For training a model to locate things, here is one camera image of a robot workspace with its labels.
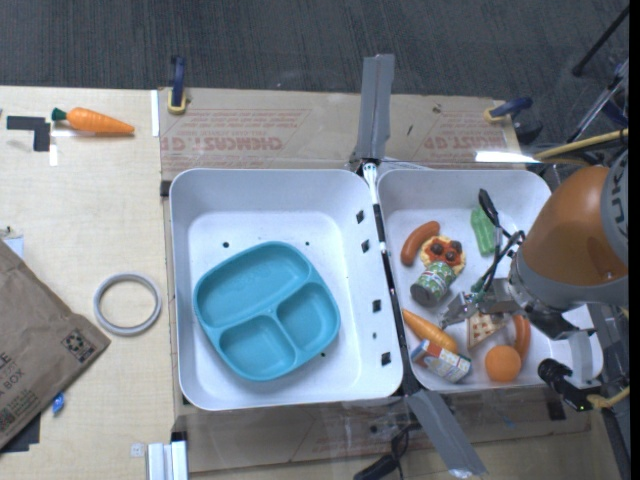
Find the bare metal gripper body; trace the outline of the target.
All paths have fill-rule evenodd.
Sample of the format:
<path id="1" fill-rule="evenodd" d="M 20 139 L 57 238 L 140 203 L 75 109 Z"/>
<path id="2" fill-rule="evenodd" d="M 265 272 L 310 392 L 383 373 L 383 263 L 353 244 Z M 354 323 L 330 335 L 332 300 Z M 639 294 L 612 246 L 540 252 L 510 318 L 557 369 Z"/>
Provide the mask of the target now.
<path id="1" fill-rule="evenodd" d="M 563 317 L 562 310 L 543 302 L 519 281 L 495 279 L 475 304 L 484 314 L 509 313 L 526 317 L 549 339 L 568 339 L 576 333 L 576 326 Z"/>

